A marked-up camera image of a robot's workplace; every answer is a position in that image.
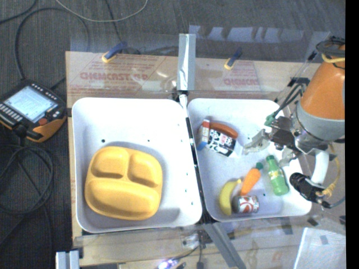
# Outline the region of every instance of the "gray floor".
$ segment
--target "gray floor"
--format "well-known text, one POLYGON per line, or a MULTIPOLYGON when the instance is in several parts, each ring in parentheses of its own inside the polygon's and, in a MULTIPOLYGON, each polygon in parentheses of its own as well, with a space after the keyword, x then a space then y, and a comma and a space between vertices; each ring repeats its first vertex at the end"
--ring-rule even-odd
MULTIPOLYGON (((176 55, 176 49, 171 51, 173 41, 176 41, 179 33, 189 33, 194 26, 199 26, 201 35, 205 37, 213 27, 222 27, 225 29, 223 32, 252 27, 328 32, 341 38, 345 38, 346 34, 346 0, 148 0, 146 7, 138 15, 115 23, 118 33, 113 23, 80 21, 65 12, 55 0, 36 0, 34 7, 27 13, 5 21, 8 17, 26 10, 32 1, 0 0, 0 96, 21 80, 16 67, 15 52, 19 57, 24 78, 33 79, 47 87, 56 86, 54 91, 66 99, 66 83, 63 79, 66 73, 64 53, 67 50, 104 52, 119 40, 125 40, 141 53, 156 53, 156 50, 166 48, 169 55, 176 55)), ((93 20, 111 19, 106 1, 115 18, 133 13, 145 2, 61 1, 75 12, 93 20)), ((227 55, 226 50, 232 51, 221 41, 209 39, 202 43, 199 43, 201 48, 198 56, 223 58, 227 55)), ((273 56, 269 55, 268 51, 264 54, 260 48, 254 47, 252 51, 245 53, 245 58, 279 61, 302 59, 294 52, 293 49, 287 48, 278 51, 278 56, 273 56)), ((50 258, 52 267, 54 266, 54 252, 71 249, 67 130, 65 124, 49 141, 38 145, 50 151, 54 164, 53 192, 46 206, 51 238, 43 209, 25 217, 8 238, 7 234, 21 219, 19 216, 0 213, 1 268, 51 268, 48 263, 50 258)), ((2 130, 0 142, 8 142, 2 130)), ((7 158, 8 155, 0 152, 2 166, 7 158)), ((33 168, 36 163, 36 160, 30 160, 29 168, 33 168)), ((42 184, 46 181, 43 179, 39 178, 42 184)), ((11 182, 13 188, 9 191, 18 192, 20 196, 1 196, 2 205, 16 207, 29 202, 23 183, 19 183, 19 180, 11 182)))

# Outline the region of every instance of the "red and white can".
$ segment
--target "red and white can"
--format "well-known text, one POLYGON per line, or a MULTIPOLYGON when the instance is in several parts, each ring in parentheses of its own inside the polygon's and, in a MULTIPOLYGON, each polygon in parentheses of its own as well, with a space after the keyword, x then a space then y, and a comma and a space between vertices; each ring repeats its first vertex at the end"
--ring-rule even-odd
POLYGON ((256 195, 235 196, 232 200, 232 210, 235 213, 257 213, 259 201, 256 195))

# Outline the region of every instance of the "yellow divided plate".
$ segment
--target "yellow divided plate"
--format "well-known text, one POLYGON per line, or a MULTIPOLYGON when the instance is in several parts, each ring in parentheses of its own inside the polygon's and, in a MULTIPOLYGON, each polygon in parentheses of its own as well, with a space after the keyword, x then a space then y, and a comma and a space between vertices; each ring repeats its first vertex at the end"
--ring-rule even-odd
POLYGON ((126 220, 153 216, 162 194, 162 169, 145 152, 119 146, 98 150, 91 159, 85 199, 98 214, 126 220))

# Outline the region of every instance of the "orange carrot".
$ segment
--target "orange carrot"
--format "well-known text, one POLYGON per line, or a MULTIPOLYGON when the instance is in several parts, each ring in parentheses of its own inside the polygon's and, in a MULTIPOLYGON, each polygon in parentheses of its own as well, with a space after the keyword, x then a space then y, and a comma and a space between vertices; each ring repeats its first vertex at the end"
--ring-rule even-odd
POLYGON ((243 181, 242 189, 240 196, 245 196, 249 193, 252 187, 257 183, 260 179, 260 169, 263 168, 262 163, 257 163, 255 168, 250 169, 248 171, 245 180, 243 181))

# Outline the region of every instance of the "yellow banana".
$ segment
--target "yellow banana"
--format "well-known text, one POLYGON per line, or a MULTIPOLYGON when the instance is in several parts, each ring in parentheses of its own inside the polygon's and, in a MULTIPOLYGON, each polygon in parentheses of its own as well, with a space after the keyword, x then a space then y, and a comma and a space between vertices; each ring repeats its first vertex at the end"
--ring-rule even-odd
POLYGON ((224 186, 222 186, 222 189, 220 190, 219 194, 219 208, 222 210, 222 212, 226 215, 232 214, 232 208, 231 208, 231 196, 232 192, 235 189, 235 187, 242 182, 242 179, 237 179, 234 181, 226 182, 224 186))

